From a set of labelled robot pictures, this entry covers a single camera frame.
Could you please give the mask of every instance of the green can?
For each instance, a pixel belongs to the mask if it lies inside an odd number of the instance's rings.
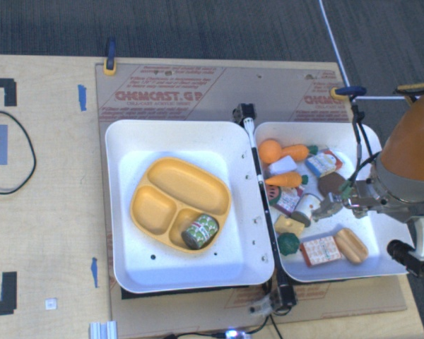
[[[199,250],[218,232],[218,222],[212,216],[202,213],[181,233],[185,244],[193,250]]]

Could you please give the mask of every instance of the blue tape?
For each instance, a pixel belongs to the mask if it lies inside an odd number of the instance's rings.
[[[91,262],[91,273],[93,274],[94,287],[98,287],[98,260],[96,257],[93,257]]]
[[[77,85],[78,87],[78,101],[80,102],[80,110],[86,111],[86,88],[84,85]]]

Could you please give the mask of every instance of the toy bread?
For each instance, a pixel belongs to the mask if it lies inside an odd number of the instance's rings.
[[[362,263],[368,256],[366,245],[350,229],[342,229],[336,235],[334,240],[339,251],[351,262]]]

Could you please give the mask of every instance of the yellow plate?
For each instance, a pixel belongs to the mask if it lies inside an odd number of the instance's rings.
[[[216,241],[231,207],[229,188],[219,178],[174,157],[153,162],[135,189],[130,214],[135,225],[175,249],[197,253]],[[204,247],[190,249],[181,237],[202,213],[218,222],[218,232]]]

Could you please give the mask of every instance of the gray carpet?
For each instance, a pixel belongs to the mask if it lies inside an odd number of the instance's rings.
[[[323,0],[352,85],[424,82],[424,0]],[[0,54],[337,61],[318,0],[0,0]],[[366,101],[384,143],[406,111]],[[409,278],[424,323],[424,280]]]

